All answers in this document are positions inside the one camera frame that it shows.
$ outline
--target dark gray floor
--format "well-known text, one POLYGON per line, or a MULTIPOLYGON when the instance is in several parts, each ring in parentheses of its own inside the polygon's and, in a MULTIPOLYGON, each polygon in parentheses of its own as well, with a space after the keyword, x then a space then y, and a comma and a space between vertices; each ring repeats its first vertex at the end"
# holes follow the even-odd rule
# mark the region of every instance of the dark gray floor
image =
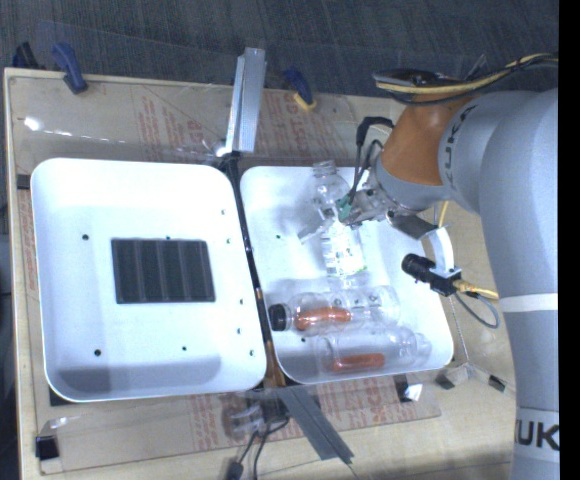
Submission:
MULTIPOLYGON (((0 206, 6 202, 2 71, 29 41, 53 67, 67 39, 84 72, 231 83, 246 45, 266 48, 267 85, 296 66, 314 91, 383 96, 371 72, 419 67, 463 75, 559 49, 559 0, 0 0, 0 206)), ((501 88, 542 90, 556 70, 501 88)), ((3 220, 0 231, 5 231, 3 220)))

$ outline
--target empty white tray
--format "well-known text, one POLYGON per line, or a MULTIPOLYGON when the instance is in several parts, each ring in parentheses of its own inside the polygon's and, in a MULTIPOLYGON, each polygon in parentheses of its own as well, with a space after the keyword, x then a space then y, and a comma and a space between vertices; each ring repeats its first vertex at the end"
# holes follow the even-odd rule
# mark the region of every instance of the empty white tray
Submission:
MULTIPOLYGON (((339 173, 352 182, 354 169, 339 173)), ((310 203, 310 167, 253 167, 241 180, 255 265, 266 306, 287 302, 301 292, 329 290, 318 238, 301 244, 297 234, 315 210, 310 203)), ((439 300, 429 285, 401 270, 408 253, 425 256, 421 242, 393 229, 386 221, 366 222, 360 228, 370 274, 368 285, 391 285, 401 303, 402 323, 424 334, 431 354, 408 366, 386 363, 379 370, 326 373, 315 360, 315 338, 292 331, 273 332, 274 350, 284 373, 297 382, 313 384, 360 377, 395 375, 434 370, 446 365, 453 354, 450 328, 439 300)))
POLYGON ((266 357, 234 192, 201 165, 55 158, 31 181, 45 371, 77 402, 249 389, 266 357), (119 303, 112 240, 207 244, 214 302, 119 303))

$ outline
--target clear plastic bottle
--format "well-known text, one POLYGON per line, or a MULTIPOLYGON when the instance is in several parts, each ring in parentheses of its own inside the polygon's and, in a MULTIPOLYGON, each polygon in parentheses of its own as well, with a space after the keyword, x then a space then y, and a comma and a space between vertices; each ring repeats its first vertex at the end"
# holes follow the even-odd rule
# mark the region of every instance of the clear plastic bottle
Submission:
POLYGON ((319 336, 315 346, 318 366, 336 374, 394 371, 425 360, 431 350, 430 341, 421 333, 402 325, 376 324, 319 336))
POLYGON ((372 323, 390 326, 400 317, 399 299, 391 286, 333 292, 304 292, 268 308, 273 331, 294 331, 305 337, 354 331, 372 323))
POLYGON ((363 255, 359 229, 339 221, 337 201, 350 190, 338 174, 333 160, 315 163, 312 167, 314 201, 327 226, 320 233, 321 254, 328 281, 334 288, 352 288, 367 283, 367 265, 363 255))

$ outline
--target blue clamp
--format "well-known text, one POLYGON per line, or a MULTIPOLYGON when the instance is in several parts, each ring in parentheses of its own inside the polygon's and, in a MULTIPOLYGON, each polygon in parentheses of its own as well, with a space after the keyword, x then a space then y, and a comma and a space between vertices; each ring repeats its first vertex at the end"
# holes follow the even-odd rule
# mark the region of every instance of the blue clamp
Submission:
POLYGON ((88 84, 81 76, 81 68, 77 62, 77 56, 68 43, 55 43, 52 47, 52 57, 59 67, 66 72, 63 80, 73 93, 79 94, 88 88, 88 84))
POLYGON ((305 110, 312 110, 317 105, 317 102, 312 97, 312 91, 310 90, 308 81, 301 72, 295 67, 290 67, 283 71, 283 76, 296 89, 297 94, 295 94, 294 99, 297 103, 305 110))

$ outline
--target orange object inside bottle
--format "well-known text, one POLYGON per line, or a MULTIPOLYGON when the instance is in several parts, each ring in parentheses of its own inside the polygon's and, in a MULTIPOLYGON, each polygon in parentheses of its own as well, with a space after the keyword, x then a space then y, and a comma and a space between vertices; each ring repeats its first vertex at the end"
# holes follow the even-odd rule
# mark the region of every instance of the orange object inside bottle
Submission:
POLYGON ((319 322, 339 322, 346 323, 352 318, 352 313, 345 308, 338 307, 322 307, 302 311, 295 318, 294 326, 299 331, 305 331, 311 325, 319 322))
POLYGON ((386 356, 383 354, 355 354, 335 359, 332 363, 332 370, 335 373, 349 372, 352 370, 382 368, 385 364, 386 356))

